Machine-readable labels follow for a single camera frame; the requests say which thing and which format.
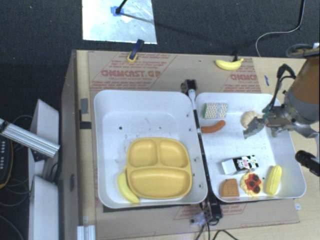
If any beige croissant bread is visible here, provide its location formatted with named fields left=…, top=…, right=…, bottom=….
left=240, top=110, right=264, bottom=129

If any thin black and white rod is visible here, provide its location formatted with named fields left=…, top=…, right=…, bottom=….
left=188, top=89, right=218, bottom=206

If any yellow corn cob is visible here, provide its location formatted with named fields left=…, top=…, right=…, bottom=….
left=265, top=164, right=283, bottom=196

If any black and white milk carton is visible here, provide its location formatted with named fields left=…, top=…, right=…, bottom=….
left=221, top=154, right=260, bottom=176

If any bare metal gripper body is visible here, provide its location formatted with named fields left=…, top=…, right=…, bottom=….
left=264, top=106, right=320, bottom=138

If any brown cardboard board red print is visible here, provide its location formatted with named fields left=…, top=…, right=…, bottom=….
left=87, top=50, right=301, bottom=236

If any yellow divided plate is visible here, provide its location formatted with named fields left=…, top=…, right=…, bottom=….
left=126, top=137, right=193, bottom=200

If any green and white patterned packet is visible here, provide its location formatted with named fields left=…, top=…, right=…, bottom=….
left=201, top=102, right=229, bottom=120

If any yellow banana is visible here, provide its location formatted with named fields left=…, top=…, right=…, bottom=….
left=215, top=57, right=245, bottom=72
left=117, top=165, right=141, bottom=205

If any yellow pizza with red topping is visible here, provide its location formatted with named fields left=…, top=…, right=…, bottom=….
left=239, top=171, right=264, bottom=198

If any orange sausage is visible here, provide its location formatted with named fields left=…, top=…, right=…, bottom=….
left=200, top=119, right=227, bottom=135

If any white plastic tray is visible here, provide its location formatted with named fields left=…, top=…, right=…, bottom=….
left=93, top=89, right=209, bottom=209
left=194, top=91, right=307, bottom=204

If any brown waffle biscuit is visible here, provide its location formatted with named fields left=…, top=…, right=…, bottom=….
left=220, top=178, right=241, bottom=198

